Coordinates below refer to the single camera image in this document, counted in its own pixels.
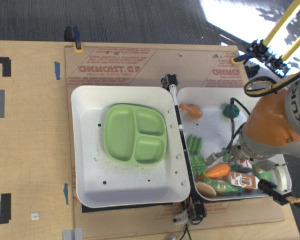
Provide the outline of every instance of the white tray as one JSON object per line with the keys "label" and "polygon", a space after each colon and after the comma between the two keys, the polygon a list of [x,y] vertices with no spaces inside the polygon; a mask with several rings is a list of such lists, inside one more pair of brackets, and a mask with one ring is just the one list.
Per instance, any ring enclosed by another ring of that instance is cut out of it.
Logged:
{"label": "white tray", "polygon": [[[180,116],[184,128],[186,140],[190,135],[197,138],[202,138],[202,149],[200,156],[205,159],[212,153],[219,153],[222,148],[226,148],[231,139],[231,121],[223,116],[225,105],[230,104],[230,99],[236,98],[250,112],[252,112],[258,98],[248,97],[243,89],[236,88],[183,88],[177,93],[179,105],[193,105],[201,108],[203,116],[200,119],[193,119],[189,113],[180,109]],[[240,114],[235,118],[235,128],[238,129],[241,124],[245,123],[247,116],[244,110],[240,108]],[[269,159],[270,161],[283,165],[285,158],[282,154],[278,154]],[[287,166],[283,167],[287,180],[288,190],[292,189],[292,181]],[[274,172],[271,172],[271,182],[277,184],[277,178]],[[204,199],[211,202],[242,200],[251,198],[269,197],[263,194],[260,190],[255,190],[252,193],[242,193],[241,196],[218,196],[215,198]]]}
{"label": "white tray", "polygon": [[[153,166],[133,166],[108,158],[103,148],[108,109],[132,104],[157,110],[166,122],[167,151]],[[76,188],[90,208],[179,203],[190,195],[190,182],[175,106],[160,87],[81,86],[71,96]]]}

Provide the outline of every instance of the green plate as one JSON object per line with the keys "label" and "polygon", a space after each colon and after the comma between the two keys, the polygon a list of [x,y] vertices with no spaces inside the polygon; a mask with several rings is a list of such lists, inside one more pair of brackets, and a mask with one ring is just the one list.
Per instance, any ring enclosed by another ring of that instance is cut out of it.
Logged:
{"label": "green plate", "polygon": [[118,104],[106,114],[104,150],[116,162],[134,166],[155,165],[164,159],[167,142],[165,119],[153,109]]}

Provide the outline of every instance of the yellow pole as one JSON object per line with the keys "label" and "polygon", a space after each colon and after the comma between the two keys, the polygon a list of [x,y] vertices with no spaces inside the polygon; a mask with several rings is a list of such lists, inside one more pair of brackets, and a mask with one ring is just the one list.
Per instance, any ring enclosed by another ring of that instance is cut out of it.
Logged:
{"label": "yellow pole", "polygon": [[292,21],[293,17],[300,11],[300,0],[294,0],[290,7],[282,15],[281,19],[275,24],[270,34],[263,40],[262,44],[268,47],[271,41],[274,39],[276,34],[281,30],[285,29],[288,24]]}
{"label": "yellow pole", "polygon": [[286,62],[295,53],[295,51],[298,50],[299,48],[300,48],[300,36],[294,42],[294,44],[290,47],[290,49],[284,55],[282,55],[281,59],[284,62]]}

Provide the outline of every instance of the wooden table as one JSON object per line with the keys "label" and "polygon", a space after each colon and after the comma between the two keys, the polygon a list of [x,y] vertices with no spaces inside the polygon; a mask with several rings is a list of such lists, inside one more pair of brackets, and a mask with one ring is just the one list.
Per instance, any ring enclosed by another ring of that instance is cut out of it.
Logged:
{"label": "wooden table", "polygon": [[[74,206],[71,201],[66,204],[64,194],[68,184],[69,200],[73,197],[66,46],[69,43],[0,41],[0,57],[9,57],[12,67],[12,77],[3,77],[0,64],[0,90],[5,90],[5,114],[0,118],[0,201],[1,194],[11,194],[11,220],[0,224],[1,240],[62,239],[63,230],[75,228]],[[60,80],[56,80],[55,62],[60,63]],[[36,212],[39,220],[32,219]],[[291,207],[283,206],[282,212],[282,222],[193,230],[191,236],[300,239]]]}

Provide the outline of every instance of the toy carrot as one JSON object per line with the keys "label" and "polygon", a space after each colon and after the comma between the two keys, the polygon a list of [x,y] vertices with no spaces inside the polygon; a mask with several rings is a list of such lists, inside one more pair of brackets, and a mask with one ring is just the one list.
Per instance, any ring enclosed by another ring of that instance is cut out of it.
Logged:
{"label": "toy carrot", "polygon": [[217,179],[220,177],[227,176],[231,171],[231,167],[227,165],[226,163],[218,165],[215,168],[212,168],[211,170],[207,171],[205,175],[199,176],[199,180],[202,181],[203,178],[209,178],[209,179]]}

